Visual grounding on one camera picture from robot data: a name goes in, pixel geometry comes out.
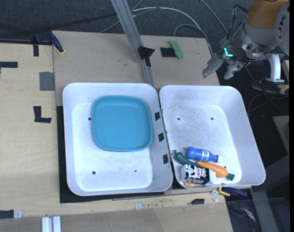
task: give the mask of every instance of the black bracket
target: black bracket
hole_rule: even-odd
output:
[[[147,48],[147,47],[144,47],[144,46],[138,47],[139,56],[140,56],[141,59],[145,59],[146,65],[148,67],[151,67],[151,62],[150,62],[149,57],[152,55],[153,52],[154,52],[154,49]]]

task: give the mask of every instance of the metal rod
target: metal rod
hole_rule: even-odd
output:
[[[154,86],[154,80],[152,76],[151,67],[147,66],[144,59],[140,59],[138,48],[143,46],[140,34],[134,22],[131,10],[128,6],[126,0],[111,0],[112,5],[117,13],[120,24],[123,28],[124,33],[126,34],[127,40],[134,51],[134,54],[137,60],[140,60],[142,63],[142,69],[144,77],[148,84]]]

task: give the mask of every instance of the hole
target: hole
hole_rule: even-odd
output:
[[[166,164],[166,163],[168,163],[168,155],[167,154],[163,155],[163,164]]]
[[[155,120],[157,121],[160,118],[160,112],[154,114]]]
[[[164,133],[161,133],[158,135],[158,140],[159,140],[159,142],[164,140]]]

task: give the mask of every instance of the toy carrot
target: toy carrot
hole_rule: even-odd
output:
[[[227,177],[230,180],[233,180],[235,177],[234,174],[229,174],[225,167],[203,161],[197,161],[196,163],[202,168],[209,168],[210,170],[214,171],[217,177]]]
[[[186,182],[186,181],[184,181],[183,184],[188,188],[196,188],[196,187],[202,186],[201,184],[191,183],[191,182]]]

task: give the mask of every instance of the white tray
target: white tray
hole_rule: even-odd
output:
[[[239,91],[226,86],[176,86],[161,88],[160,102],[169,149],[185,154],[187,147],[221,155],[228,178],[216,178],[200,188],[255,186],[265,180],[265,169]],[[173,160],[180,181],[181,164]]]
[[[115,152],[97,146],[89,118],[93,102],[107,95],[133,96],[148,104],[153,124],[153,141],[148,148]],[[154,87],[142,83],[72,83],[63,90],[63,111],[67,183],[73,193],[158,192],[171,186],[168,145]]]

